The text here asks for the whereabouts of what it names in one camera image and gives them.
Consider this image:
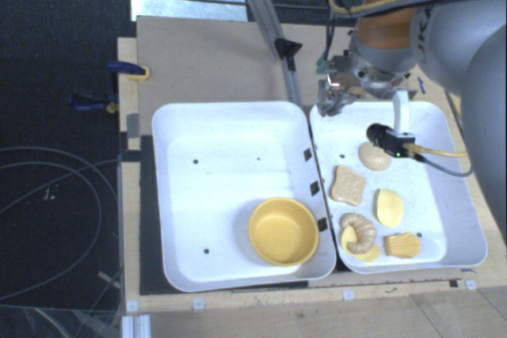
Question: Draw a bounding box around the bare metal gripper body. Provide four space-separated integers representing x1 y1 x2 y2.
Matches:
322 54 411 100

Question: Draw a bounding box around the beige round bun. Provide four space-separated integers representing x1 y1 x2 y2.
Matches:
358 141 393 173

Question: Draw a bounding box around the beige toast slice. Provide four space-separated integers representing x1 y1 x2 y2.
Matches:
329 165 367 207

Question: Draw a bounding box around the thin black and white rod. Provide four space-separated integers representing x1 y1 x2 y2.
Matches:
306 106 339 263

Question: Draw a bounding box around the pale yellow half-round slice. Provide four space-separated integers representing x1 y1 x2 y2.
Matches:
372 188 405 229

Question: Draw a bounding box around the brown cardboard board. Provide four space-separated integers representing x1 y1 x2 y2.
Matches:
135 14 507 297

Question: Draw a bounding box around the white plastic tray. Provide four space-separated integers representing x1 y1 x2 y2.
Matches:
151 101 338 293
308 101 489 275

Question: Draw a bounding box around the yellow bowl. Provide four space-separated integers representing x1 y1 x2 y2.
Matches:
248 196 320 268

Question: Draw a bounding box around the beige croissant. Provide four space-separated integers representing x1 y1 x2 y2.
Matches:
339 212 378 255

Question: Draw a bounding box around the tan ridged biscuit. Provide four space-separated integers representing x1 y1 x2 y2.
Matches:
383 231 422 260

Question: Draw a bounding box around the yellow flat slice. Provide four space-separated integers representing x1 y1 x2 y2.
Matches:
340 226 382 264

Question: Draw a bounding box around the black cylinder on white bracket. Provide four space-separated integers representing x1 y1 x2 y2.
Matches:
365 90 417 160

